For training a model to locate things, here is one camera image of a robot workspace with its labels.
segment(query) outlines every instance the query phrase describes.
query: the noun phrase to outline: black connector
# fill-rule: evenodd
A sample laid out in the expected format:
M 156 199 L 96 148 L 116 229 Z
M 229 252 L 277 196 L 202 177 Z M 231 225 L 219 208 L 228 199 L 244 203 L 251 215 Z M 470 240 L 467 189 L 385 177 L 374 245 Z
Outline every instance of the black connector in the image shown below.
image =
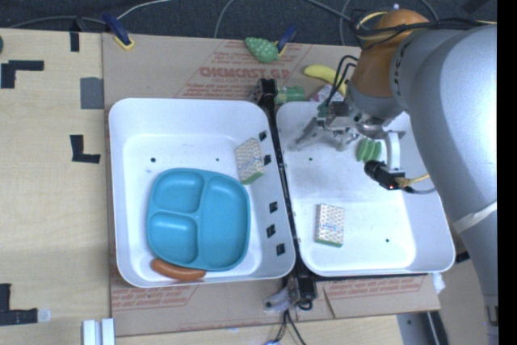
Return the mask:
M 366 162 L 364 172 L 386 190 L 400 190 L 401 186 L 396 179 L 406 176 L 404 171 L 390 171 L 384 162 L 376 160 Z

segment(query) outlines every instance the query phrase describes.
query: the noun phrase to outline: white tray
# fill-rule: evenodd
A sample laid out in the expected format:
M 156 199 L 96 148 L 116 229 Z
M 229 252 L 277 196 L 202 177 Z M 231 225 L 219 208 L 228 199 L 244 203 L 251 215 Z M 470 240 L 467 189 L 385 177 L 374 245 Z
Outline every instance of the white tray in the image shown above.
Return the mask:
M 130 284 L 151 288 L 181 283 L 150 268 L 154 256 L 145 218 L 156 177 L 170 168 L 188 167 L 238 179 L 234 151 L 261 133 L 262 155 L 269 155 L 271 162 L 263 176 L 245 186 L 251 208 L 246 256 L 231 270 L 209 271 L 189 284 L 274 279 L 289 273 L 294 246 L 271 131 L 261 108 L 246 101 L 123 99 L 110 110 L 109 131 L 116 260 Z
M 276 117 L 296 234 L 307 267 L 325 277 L 448 269 L 455 250 L 436 192 L 412 195 L 385 190 L 364 173 L 364 163 L 355 158 L 355 145 L 339 152 L 332 136 L 301 150 L 292 148 L 304 126 L 317 114 L 318 104 L 286 103 Z M 425 174 L 408 115 L 400 115 L 389 127 L 406 131 L 400 140 L 401 168 L 406 177 Z M 385 155 L 383 146 L 381 156 Z M 428 179 L 413 187 L 432 188 L 433 184 Z M 320 203 L 345 208 L 343 246 L 314 241 Z

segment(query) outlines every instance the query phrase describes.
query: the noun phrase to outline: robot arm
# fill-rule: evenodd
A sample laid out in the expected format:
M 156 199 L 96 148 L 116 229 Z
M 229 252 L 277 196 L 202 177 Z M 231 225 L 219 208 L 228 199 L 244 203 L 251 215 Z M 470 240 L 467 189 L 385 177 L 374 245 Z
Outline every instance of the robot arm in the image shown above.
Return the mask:
M 362 116 L 358 129 L 410 115 L 418 151 L 476 269 L 490 344 L 498 343 L 496 71 L 496 25 L 419 29 L 363 51 L 347 88 Z

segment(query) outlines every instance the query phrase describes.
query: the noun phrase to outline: blue clamp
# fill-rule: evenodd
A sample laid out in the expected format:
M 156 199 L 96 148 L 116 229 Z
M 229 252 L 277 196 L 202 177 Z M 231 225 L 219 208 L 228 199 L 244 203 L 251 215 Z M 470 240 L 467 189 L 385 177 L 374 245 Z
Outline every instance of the blue clamp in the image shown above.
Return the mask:
M 135 45 L 134 40 L 129 37 L 126 30 L 115 16 L 111 16 L 109 13 L 104 12 L 103 21 L 106 22 L 106 25 L 115 34 L 115 40 L 122 48 L 129 50 Z
M 278 43 L 276 44 L 276 48 L 278 49 L 279 53 L 282 53 L 282 51 L 285 48 L 285 45 L 288 42 L 291 42 L 294 37 L 296 36 L 296 25 L 291 25 L 288 27 L 287 31 L 282 35 L 282 37 L 279 39 Z

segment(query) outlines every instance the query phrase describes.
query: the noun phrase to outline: cardboard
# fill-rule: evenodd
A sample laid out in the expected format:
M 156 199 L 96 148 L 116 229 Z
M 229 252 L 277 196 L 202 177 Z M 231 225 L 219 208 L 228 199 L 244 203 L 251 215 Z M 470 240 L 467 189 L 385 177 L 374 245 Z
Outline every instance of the cardboard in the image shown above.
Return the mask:
M 104 109 L 124 98 L 248 99 L 260 78 L 278 88 L 301 86 L 310 99 L 326 82 L 307 77 L 308 65 L 337 67 L 358 48 L 289 44 L 278 61 L 258 62 L 243 41 L 132 35 L 135 46 L 122 49 L 103 34 Z M 281 280 L 232 284 L 135 288 L 116 268 L 111 197 L 109 131 L 106 123 L 107 202 L 111 251 L 111 316 L 116 335 L 127 336 L 278 323 L 263 302 Z M 430 275 L 322 281 L 309 311 L 296 309 L 299 322 L 354 318 L 439 309 Z

